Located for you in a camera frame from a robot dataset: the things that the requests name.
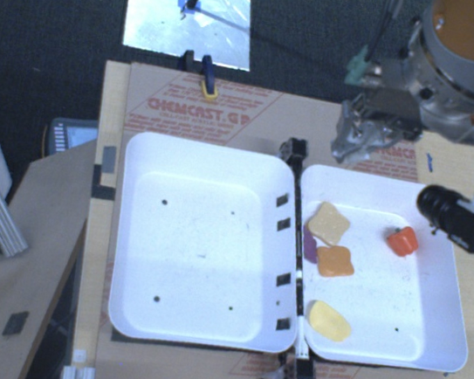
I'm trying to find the thin black and white rod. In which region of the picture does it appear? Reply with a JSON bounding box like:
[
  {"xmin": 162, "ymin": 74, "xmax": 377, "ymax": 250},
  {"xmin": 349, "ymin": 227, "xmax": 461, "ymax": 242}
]
[{"xmin": 264, "ymin": 159, "xmax": 335, "ymax": 360}]

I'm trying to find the white plastic tray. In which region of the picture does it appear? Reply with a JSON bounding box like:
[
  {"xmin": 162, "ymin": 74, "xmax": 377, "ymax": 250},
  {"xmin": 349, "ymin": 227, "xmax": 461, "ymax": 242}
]
[
  {"xmin": 273, "ymin": 162, "xmax": 474, "ymax": 379},
  {"xmin": 97, "ymin": 127, "xmax": 325, "ymax": 364}
]

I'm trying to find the yellow oval toy food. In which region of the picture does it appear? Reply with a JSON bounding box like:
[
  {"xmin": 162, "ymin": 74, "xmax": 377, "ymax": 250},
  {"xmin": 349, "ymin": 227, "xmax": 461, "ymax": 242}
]
[{"xmin": 306, "ymin": 299, "xmax": 356, "ymax": 346}]

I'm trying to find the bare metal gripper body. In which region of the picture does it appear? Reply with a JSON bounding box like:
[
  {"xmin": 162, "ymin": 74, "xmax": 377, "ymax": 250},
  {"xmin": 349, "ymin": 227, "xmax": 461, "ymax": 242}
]
[{"xmin": 357, "ymin": 15, "xmax": 474, "ymax": 151}]

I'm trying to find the orange toy bread slice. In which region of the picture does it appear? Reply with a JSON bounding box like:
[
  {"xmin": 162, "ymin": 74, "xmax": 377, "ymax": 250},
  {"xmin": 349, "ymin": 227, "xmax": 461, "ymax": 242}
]
[{"xmin": 313, "ymin": 242, "xmax": 359, "ymax": 283}]

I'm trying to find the orange toy bell pepper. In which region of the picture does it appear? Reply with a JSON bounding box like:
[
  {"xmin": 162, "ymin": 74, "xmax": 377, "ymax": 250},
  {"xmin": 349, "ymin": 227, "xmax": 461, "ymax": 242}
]
[{"xmin": 384, "ymin": 223, "xmax": 422, "ymax": 258}]

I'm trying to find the tan toy bread slice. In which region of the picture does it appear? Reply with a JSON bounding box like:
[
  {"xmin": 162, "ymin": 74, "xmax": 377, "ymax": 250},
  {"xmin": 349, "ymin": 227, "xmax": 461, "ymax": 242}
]
[{"xmin": 304, "ymin": 199, "xmax": 354, "ymax": 249}]

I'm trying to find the purple flat toy piece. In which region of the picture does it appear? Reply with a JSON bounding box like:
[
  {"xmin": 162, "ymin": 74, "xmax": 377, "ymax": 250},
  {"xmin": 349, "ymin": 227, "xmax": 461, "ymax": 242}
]
[{"xmin": 298, "ymin": 224, "xmax": 324, "ymax": 265}]

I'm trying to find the black cylinder on white bracket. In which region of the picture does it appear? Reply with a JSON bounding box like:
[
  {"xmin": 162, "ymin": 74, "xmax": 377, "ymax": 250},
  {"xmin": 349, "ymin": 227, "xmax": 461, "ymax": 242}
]
[{"xmin": 409, "ymin": 119, "xmax": 474, "ymax": 255}]

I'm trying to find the brown cardboard board red print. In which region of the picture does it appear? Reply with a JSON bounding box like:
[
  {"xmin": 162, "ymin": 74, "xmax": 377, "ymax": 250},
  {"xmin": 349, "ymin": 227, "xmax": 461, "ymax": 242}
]
[{"xmin": 83, "ymin": 60, "xmax": 474, "ymax": 379}]

